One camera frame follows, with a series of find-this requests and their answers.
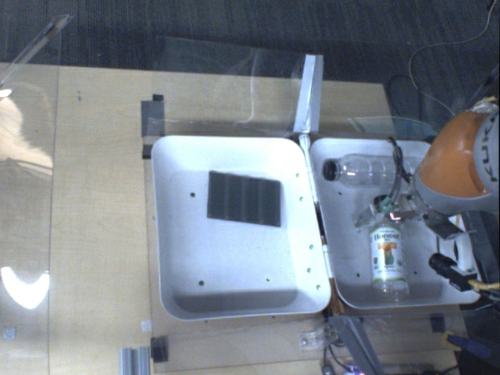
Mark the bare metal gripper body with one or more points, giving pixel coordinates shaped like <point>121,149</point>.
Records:
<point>408,205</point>

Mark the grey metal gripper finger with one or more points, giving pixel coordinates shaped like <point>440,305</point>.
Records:
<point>445,227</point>
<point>367,219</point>

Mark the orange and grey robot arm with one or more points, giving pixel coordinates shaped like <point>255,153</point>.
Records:
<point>449,158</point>

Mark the white plastic tray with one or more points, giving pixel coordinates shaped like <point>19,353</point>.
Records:
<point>242,264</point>
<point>351,256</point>

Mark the clear bottle with white label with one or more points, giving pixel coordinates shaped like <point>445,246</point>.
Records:
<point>387,260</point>

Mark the clear plastic bottle black cap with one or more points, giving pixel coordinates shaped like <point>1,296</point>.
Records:
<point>363,170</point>

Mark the dark grey ribbed rectangular block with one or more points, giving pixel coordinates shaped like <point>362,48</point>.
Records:
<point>244,199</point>

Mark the black cylinder on white bracket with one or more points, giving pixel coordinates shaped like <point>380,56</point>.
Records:
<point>449,270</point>

